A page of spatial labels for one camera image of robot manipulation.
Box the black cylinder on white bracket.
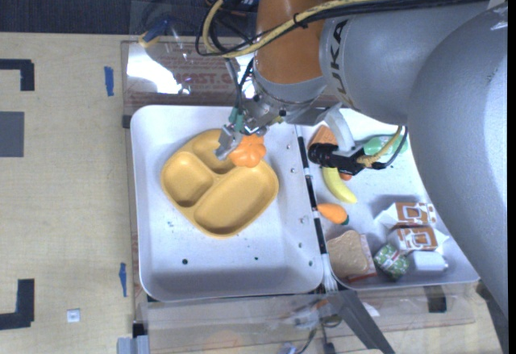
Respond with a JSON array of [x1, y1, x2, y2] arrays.
[[308, 106, 366, 177]]

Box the yellow banana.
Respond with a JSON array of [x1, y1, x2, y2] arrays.
[[321, 165, 358, 205]]

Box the white and orange carton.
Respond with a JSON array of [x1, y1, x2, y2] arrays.
[[386, 223, 451, 252], [374, 201, 439, 231]]

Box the white plastic tray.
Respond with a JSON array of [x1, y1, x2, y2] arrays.
[[296, 108, 481, 291], [129, 104, 326, 302]]

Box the tan bread slice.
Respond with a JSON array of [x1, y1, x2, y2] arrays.
[[326, 229, 370, 280]]

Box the orange carrot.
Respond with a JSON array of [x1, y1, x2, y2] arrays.
[[317, 202, 350, 226]]

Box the yellow divided plate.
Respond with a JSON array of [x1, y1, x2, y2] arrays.
[[160, 128, 280, 239]]

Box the small white carton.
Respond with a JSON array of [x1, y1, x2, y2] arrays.
[[410, 250, 449, 273]]

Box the orange toy pumpkin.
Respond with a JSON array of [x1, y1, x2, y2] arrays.
[[228, 135, 268, 169]]

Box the thin black and white rod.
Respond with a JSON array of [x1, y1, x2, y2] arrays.
[[296, 124, 338, 291]]

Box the orange pizza slice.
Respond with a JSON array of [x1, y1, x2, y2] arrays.
[[308, 124, 339, 148]]

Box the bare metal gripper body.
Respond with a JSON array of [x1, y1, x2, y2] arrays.
[[223, 95, 284, 140]]

